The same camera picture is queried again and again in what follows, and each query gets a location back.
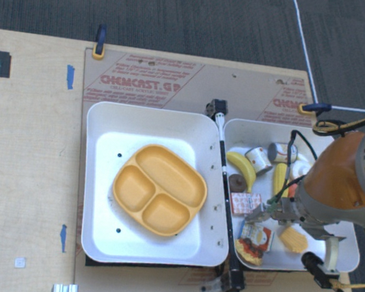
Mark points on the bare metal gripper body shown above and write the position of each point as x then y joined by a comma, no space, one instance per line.
288,210

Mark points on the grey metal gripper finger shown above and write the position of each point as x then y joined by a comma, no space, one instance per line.
254,217
261,208

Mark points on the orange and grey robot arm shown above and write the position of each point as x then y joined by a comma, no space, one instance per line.
336,172

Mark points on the orange and white carton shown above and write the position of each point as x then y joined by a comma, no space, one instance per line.
243,204

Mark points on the white and red packet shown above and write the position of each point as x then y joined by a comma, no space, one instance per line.
257,236

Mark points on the orange carrot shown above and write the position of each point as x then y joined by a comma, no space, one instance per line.
292,190

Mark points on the yellow ridged toy food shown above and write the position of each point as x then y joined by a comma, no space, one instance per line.
293,240

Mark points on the yellow corn cob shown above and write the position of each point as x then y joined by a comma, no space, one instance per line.
279,179

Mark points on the brown doughnut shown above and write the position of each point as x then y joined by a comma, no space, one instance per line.
236,183

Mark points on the yellow banana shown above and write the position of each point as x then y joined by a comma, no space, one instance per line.
246,170

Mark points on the white bottle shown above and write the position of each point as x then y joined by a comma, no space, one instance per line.
300,170

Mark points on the white can with orange dots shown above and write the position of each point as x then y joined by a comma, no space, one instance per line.
259,159

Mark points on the thin black and white rod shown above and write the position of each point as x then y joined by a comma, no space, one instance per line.
224,166

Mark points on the grey and yellow can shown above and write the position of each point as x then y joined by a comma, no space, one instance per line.
280,152

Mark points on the white plastic tray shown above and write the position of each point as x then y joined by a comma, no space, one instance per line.
104,198
246,134

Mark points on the yellow divided plate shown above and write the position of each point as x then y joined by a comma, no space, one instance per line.
161,188

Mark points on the brown cardboard board red print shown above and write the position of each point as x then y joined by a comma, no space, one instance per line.
190,80

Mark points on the black cylinder on white bracket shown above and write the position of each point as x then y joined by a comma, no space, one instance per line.
317,270

